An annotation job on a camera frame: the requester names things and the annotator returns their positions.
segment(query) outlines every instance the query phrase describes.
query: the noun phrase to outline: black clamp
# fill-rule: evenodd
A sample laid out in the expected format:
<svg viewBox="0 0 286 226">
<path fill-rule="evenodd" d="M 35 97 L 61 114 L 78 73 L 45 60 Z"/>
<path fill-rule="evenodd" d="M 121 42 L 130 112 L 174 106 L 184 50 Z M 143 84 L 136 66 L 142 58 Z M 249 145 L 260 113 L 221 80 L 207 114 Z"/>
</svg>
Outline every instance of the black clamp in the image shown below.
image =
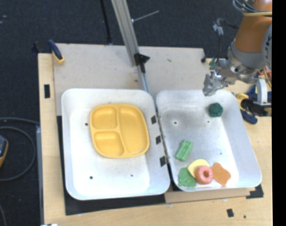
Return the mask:
<svg viewBox="0 0 286 226">
<path fill-rule="evenodd" d="M 150 59 L 150 57 L 146 56 L 146 55 L 141 55 L 139 53 L 136 53 L 134 55 L 134 58 L 135 58 L 135 64 L 137 66 L 140 66 L 141 68 L 141 72 L 142 73 L 146 73 L 146 70 L 145 70 L 145 63 Z"/>
</svg>

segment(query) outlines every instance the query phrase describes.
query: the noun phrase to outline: pink donut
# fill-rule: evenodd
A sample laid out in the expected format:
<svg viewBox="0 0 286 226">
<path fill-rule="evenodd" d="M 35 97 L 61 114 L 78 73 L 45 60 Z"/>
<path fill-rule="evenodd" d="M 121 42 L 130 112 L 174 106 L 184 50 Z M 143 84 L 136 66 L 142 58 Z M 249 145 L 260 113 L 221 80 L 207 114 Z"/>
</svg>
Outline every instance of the pink donut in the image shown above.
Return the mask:
<svg viewBox="0 0 286 226">
<path fill-rule="evenodd" d="M 212 169 L 206 165 L 199 166 L 194 171 L 197 182 L 201 184 L 209 184 L 213 179 Z"/>
</svg>

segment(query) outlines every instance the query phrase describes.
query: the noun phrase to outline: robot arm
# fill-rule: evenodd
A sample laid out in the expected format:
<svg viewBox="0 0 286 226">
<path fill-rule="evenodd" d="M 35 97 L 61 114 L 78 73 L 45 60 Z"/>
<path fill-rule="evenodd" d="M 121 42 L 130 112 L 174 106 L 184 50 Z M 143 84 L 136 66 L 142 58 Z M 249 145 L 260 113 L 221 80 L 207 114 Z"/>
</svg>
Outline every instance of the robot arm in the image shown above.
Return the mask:
<svg viewBox="0 0 286 226">
<path fill-rule="evenodd" d="M 266 66 L 270 70 L 272 67 L 272 0 L 243 0 L 242 3 L 233 0 L 233 5 L 244 18 L 228 49 L 228 59 L 217 59 L 210 68 L 211 73 L 206 75 L 205 96 L 235 84 L 236 80 L 266 90 L 266 83 L 261 80 L 267 79 L 258 79 L 256 75 Z M 258 103 L 265 104 L 265 98 L 259 98 Z"/>
</svg>

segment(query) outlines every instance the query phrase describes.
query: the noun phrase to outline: black floor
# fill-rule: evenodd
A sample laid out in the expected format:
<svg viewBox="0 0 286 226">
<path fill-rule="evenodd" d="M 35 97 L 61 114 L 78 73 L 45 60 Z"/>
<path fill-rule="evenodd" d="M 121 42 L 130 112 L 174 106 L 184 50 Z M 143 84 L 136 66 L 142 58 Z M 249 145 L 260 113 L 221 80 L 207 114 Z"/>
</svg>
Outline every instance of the black floor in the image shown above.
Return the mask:
<svg viewBox="0 0 286 226">
<path fill-rule="evenodd" d="M 203 48 L 207 57 L 217 50 L 212 29 L 218 18 L 239 25 L 242 15 L 231 0 L 127 0 L 131 17 L 158 13 L 134 23 L 139 46 Z M 104 0 L 114 45 L 122 45 L 110 0 Z M 236 29 L 224 26 L 221 57 Z M 49 52 L 47 41 L 107 44 L 108 34 L 100 0 L 0 0 L 0 118 L 18 117 L 39 121 L 37 59 L 31 51 L 39 42 Z M 34 124 L 1 123 L 25 130 L 36 144 Z M 14 130 L 2 130 L 10 144 L 0 178 L 23 171 L 31 162 L 30 140 Z M 37 160 L 17 180 L 0 182 L 0 204 L 8 226 L 40 225 Z M 0 225 L 3 225 L 0 213 Z"/>
</svg>

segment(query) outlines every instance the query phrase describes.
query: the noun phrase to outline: white tray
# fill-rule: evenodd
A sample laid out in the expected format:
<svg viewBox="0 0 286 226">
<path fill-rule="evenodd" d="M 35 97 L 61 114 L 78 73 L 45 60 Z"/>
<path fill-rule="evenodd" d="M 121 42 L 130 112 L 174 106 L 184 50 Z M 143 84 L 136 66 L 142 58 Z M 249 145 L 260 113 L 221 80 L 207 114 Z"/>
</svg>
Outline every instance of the white tray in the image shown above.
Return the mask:
<svg viewBox="0 0 286 226">
<path fill-rule="evenodd" d="M 211 103 L 223 107 L 221 117 L 210 117 Z M 166 90 L 157 95 L 156 103 L 164 135 L 172 177 L 178 186 L 178 173 L 196 159 L 205 159 L 210 166 L 219 162 L 231 178 L 225 187 L 213 180 L 183 191 L 223 188 L 247 188 L 260 184 L 262 174 L 252 149 L 236 98 L 226 90 L 205 97 L 202 90 Z M 174 158 L 182 140 L 193 142 L 186 162 Z"/>
<path fill-rule="evenodd" d="M 144 114 L 149 136 L 148 151 L 133 158 L 105 158 L 93 146 L 89 116 L 99 105 L 127 103 Z M 167 165 L 154 100 L 143 90 L 69 89 L 62 96 L 64 170 L 66 188 L 78 200 L 122 198 L 162 194 L 169 188 Z"/>
</svg>

